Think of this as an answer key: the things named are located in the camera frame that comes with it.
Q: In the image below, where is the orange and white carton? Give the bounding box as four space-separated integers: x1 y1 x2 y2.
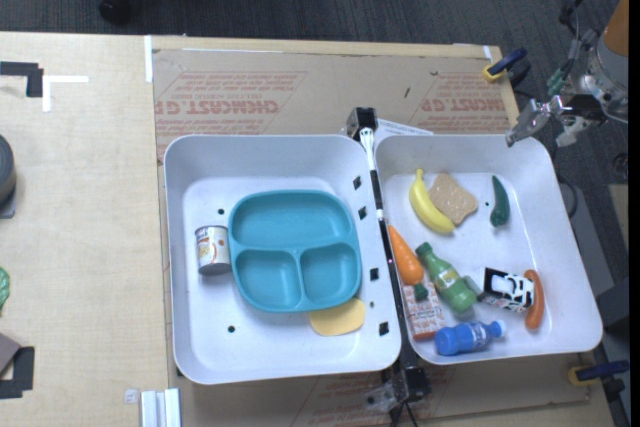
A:
401 282 448 343

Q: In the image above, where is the green toy vegetable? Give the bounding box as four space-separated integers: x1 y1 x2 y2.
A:
0 266 12 312

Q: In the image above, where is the small white and orange can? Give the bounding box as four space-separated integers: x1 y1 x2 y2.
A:
194 224 233 277

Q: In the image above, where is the yellow banana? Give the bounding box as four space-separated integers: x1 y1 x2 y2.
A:
408 168 457 235

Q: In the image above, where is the green plastic bottle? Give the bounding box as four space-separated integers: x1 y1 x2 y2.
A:
414 241 478 316

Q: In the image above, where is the thin black and white rod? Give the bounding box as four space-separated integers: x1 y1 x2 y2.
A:
359 127 417 370

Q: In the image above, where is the tan bread slice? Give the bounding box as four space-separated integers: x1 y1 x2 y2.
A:
427 172 480 227

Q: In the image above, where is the black block with thin wires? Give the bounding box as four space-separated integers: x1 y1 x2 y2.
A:
364 363 433 412
345 106 379 139

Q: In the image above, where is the blue divided plate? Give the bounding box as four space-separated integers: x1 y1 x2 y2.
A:
227 189 363 315

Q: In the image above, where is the white plastic tray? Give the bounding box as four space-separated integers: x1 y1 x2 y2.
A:
373 133 605 366
163 133 404 386

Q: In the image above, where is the brown cardboard board red print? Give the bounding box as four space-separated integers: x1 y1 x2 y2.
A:
151 36 609 422

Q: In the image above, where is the orange sausage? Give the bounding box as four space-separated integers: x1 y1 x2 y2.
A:
523 268 546 332

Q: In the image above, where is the orange carrot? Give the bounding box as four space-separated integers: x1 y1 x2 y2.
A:
387 224 430 302

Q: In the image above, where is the yellow round cheese slice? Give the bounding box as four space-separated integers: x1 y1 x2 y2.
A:
308 297 367 338

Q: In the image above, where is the white paper label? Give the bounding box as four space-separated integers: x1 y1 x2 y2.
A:
375 118 434 137

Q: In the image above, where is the blue plastic bottle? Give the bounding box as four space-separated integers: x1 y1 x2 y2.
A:
433 318 508 358

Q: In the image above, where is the grey tape roll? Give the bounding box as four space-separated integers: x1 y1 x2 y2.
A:
0 133 18 220

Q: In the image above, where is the green chilli pepper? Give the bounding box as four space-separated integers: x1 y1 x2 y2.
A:
489 174 512 229

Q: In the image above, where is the black and white carton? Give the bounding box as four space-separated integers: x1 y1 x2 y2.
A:
476 266 536 315

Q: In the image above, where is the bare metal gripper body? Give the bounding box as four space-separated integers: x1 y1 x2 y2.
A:
562 70 630 124

